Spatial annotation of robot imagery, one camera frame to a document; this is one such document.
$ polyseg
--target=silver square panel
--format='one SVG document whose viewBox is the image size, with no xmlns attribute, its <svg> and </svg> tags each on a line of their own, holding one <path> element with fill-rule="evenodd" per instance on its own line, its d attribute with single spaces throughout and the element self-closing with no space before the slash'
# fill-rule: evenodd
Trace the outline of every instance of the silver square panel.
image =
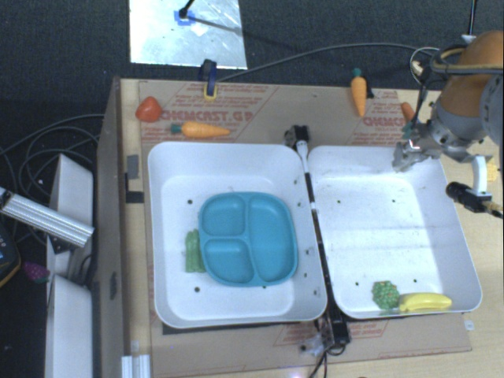
<svg viewBox="0 0 504 378">
<path fill-rule="evenodd" d="M 188 0 L 129 0 L 132 63 L 246 69 L 238 0 L 195 0 L 186 20 L 178 11 Z"/>
</svg>

